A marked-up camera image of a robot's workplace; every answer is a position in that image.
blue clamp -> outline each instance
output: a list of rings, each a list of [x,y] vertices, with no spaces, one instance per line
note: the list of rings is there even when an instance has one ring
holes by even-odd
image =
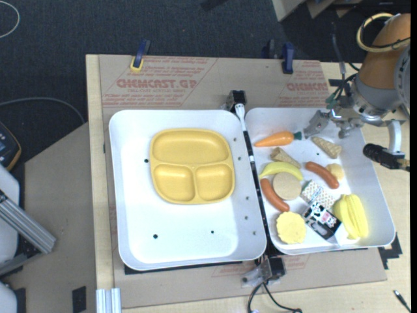
[[[293,59],[294,59],[294,46],[290,42],[286,42],[282,46],[282,72],[284,74],[292,74],[293,71]]]
[[[130,63],[130,70],[132,72],[138,73],[141,71],[143,66],[143,56],[148,54],[149,47],[151,46],[151,41],[147,39],[142,39],[137,50],[136,56],[133,57],[132,62]]]

dark floor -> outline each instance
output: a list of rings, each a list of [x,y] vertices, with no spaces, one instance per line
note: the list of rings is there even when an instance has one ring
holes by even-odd
[[[57,98],[71,103],[84,120],[88,53],[133,55],[145,37],[152,42],[151,55],[260,58],[274,38],[277,47],[293,43],[296,59],[336,61],[330,39],[334,23],[344,60],[361,62],[365,53],[354,39],[360,24],[379,11],[410,12],[410,0],[365,0],[342,18],[329,8],[312,20],[303,4],[280,23],[271,0],[1,1],[15,6],[21,21],[15,32],[0,38],[0,102]],[[14,11],[0,3],[0,36],[15,22]],[[22,145],[20,162],[81,124],[60,103],[1,103],[0,121]]]

toy food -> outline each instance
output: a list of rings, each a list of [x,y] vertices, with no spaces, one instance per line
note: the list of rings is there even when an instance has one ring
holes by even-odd
[[[300,181],[290,173],[283,171],[274,176],[272,187],[283,200],[295,200],[301,193]]]
[[[267,175],[281,173],[282,171],[293,174],[299,181],[303,179],[301,171],[288,162],[270,162],[264,167],[262,173],[259,174],[259,178],[261,179]]]
[[[289,211],[289,205],[274,192],[268,179],[261,179],[260,184],[265,197],[275,208],[281,212]]]
[[[310,204],[313,201],[319,202],[326,209],[330,210],[336,202],[335,197],[327,192],[327,189],[311,180],[301,191],[300,197]]]
[[[320,137],[311,137],[311,140],[314,144],[316,144],[324,152],[326,152],[326,154],[332,159],[336,159],[342,150],[342,146],[336,145],[335,143],[332,143]]]
[[[367,237],[369,234],[364,206],[357,195],[342,195],[333,205],[333,213],[345,226],[349,239]]]
[[[268,146],[284,146],[289,145],[294,139],[301,139],[301,132],[293,134],[289,131],[281,131],[272,134],[258,142],[254,143],[256,147],[268,147]]]
[[[294,212],[284,212],[276,220],[278,236],[284,243],[303,243],[306,238],[304,219]]]
[[[326,168],[324,168],[322,165],[317,164],[316,162],[309,161],[306,163],[306,169],[309,171],[312,171],[313,173],[316,173],[318,176],[320,176],[322,179],[324,179],[331,189],[337,189],[339,188],[339,181],[336,179],[332,173],[330,173]]]
[[[339,164],[328,164],[325,167],[332,175],[338,179],[338,181],[342,180],[345,177],[345,172],[343,171],[342,166]]]
[[[235,189],[230,146],[216,131],[159,131],[152,137],[149,160],[155,191],[170,203],[216,203],[230,197]]]
[[[290,155],[288,155],[287,152],[285,152],[281,147],[277,146],[275,147],[270,155],[271,159],[273,161],[282,161],[282,162],[288,162],[289,164],[292,164],[296,166],[297,168],[301,168],[301,164],[293,159]]]

black cord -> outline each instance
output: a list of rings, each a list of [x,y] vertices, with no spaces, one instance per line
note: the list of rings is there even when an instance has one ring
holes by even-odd
[[[302,313],[301,308],[289,308],[289,307],[286,307],[286,306],[280,305],[280,304],[279,304],[279,303],[275,300],[275,298],[272,296],[272,294],[270,293],[270,291],[269,291],[268,287],[266,286],[266,283],[263,283],[263,287],[265,288],[266,292],[268,293],[268,295],[269,295],[269,297],[272,299],[272,301],[275,303],[275,305],[277,305],[278,307],[283,308],[284,310],[289,310],[289,311],[291,311],[292,313]]]
[[[338,100],[340,98],[340,96],[343,93],[343,90],[346,91],[345,86],[346,83],[351,82],[353,79],[355,79],[357,73],[354,73],[350,76],[348,76],[347,78],[345,78],[344,80],[342,80],[342,82],[340,83],[340,86],[335,90],[335,94],[338,92],[338,94],[335,96],[335,99]]]
[[[352,67],[355,71],[359,72],[359,68],[354,66],[352,63],[348,63],[350,67]]]
[[[332,44],[333,44],[333,49],[334,52],[336,53],[336,57],[338,58],[338,62],[339,62],[339,66],[340,66],[340,74],[345,77],[345,73],[346,73],[346,68],[345,68],[345,63],[343,61],[343,58],[341,56],[339,47],[338,47],[338,42],[337,42],[337,38],[336,38],[336,24],[333,23],[333,33],[332,33]]]
[[[260,283],[260,285],[257,285],[256,287],[254,287],[254,289],[252,290],[252,292],[250,293],[249,299],[248,299],[248,313],[252,313],[252,309],[251,309],[251,303],[253,300],[253,297],[255,297],[255,294],[258,292],[259,288],[263,285],[263,287],[265,288],[266,292],[268,293],[269,297],[272,299],[272,301],[274,302],[275,305],[277,305],[278,307],[284,309],[284,310],[288,310],[292,313],[302,313],[301,308],[289,308],[286,306],[283,306],[281,304],[279,304],[277,302],[277,300],[275,300],[275,298],[272,296],[271,292],[269,291],[268,287],[266,286],[266,282]]]
[[[362,25],[360,26],[361,32],[359,34],[359,37],[360,37],[360,41],[362,43],[364,42],[363,33],[364,33],[365,28],[366,28],[366,22],[367,22],[367,20],[363,21]],[[395,46],[402,45],[404,42],[408,41],[409,39],[411,39],[411,37],[406,37],[406,38],[403,38],[403,39],[397,39],[395,42],[392,42],[392,43],[389,43],[389,44],[384,44],[384,45],[372,44],[372,45],[369,45],[368,47],[372,48],[372,49],[391,48],[391,49],[395,50]]]
[[[85,120],[82,116],[82,114],[75,108],[73,107],[73,105],[59,100],[58,98],[53,98],[53,97],[25,97],[25,98],[18,98],[16,100],[10,100],[10,101],[6,101],[6,102],[2,102],[0,103],[0,107],[3,106],[8,106],[10,104],[15,104],[15,103],[19,103],[19,102],[28,102],[28,101],[52,101],[52,102],[57,102],[60,104],[64,104],[65,106],[69,107],[70,109],[72,109],[79,117],[79,119],[81,120],[81,122],[84,124]]]
[[[249,299],[248,299],[248,313],[252,313],[252,309],[250,308],[250,305],[252,303],[253,297],[255,297],[255,294],[257,293],[257,291],[259,290],[259,288],[261,286],[262,286],[262,283],[260,283],[260,285],[257,285],[256,287],[254,287],[252,292],[250,293],[250,296],[249,296]]]

table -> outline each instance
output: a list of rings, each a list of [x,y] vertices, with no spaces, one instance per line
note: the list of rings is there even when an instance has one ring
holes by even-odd
[[[237,59],[236,64],[247,59]],[[256,67],[258,60],[251,63]],[[338,78],[339,67],[336,63],[321,64],[326,79]],[[111,237],[109,226],[109,208],[106,178],[106,160],[103,153],[104,129],[100,89],[100,67],[98,55],[86,56],[87,95],[89,105],[89,132],[91,149],[91,175],[93,190],[94,245],[96,254],[97,289],[114,287],[112,266]],[[393,117],[403,119],[401,112]],[[403,127],[403,151],[410,157],[409,122]],[[365,126],[363,128],[368,143],[388,145],[388,133],[381,129]],[[398,290],[411,305],[410,286],[410,176],[404,171],[390,171],[376,164],[382,191],[386,196],[397,230],[403,254],[399,259],[390,260],[386,271],[388,280],[372,284],[355,284],[334,288],[290,291],[277,294],[277,300],[285,306],[301,307],[303,312],[401,312],[405,311],[393,294]],[[174,305],[131,308],[123,312],[245,312],[248,298],[232,297],[213,299]],[[257,295],[252,307],[261,312],[275,312],[275,304],[267,295]]]

